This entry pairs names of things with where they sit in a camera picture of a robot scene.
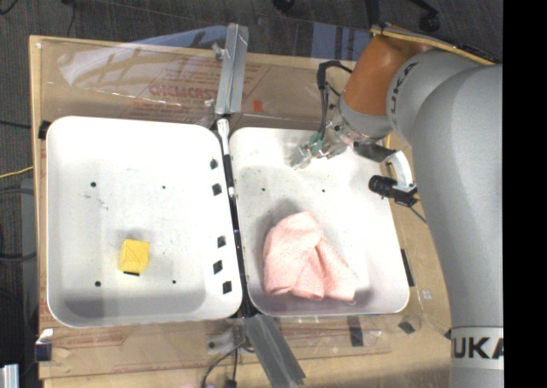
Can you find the pink cloth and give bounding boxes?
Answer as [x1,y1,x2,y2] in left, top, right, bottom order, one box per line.
[261,210,360,303]

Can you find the brown cardboard board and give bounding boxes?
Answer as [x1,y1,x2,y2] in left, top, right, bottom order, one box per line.
[28,34,454,382]

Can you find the white plastic tray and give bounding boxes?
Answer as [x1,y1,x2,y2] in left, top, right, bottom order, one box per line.
[44,115,244,329]
[228,126,411,318]

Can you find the yellow cube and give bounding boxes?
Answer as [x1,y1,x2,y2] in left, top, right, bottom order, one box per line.
[118,238,151,277]

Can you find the black cylinder on white bracket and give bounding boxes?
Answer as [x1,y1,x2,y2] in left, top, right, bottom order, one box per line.
[368,147,419,209]

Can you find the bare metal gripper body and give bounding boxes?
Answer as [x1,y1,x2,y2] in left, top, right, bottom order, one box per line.
[314,121,360,162]

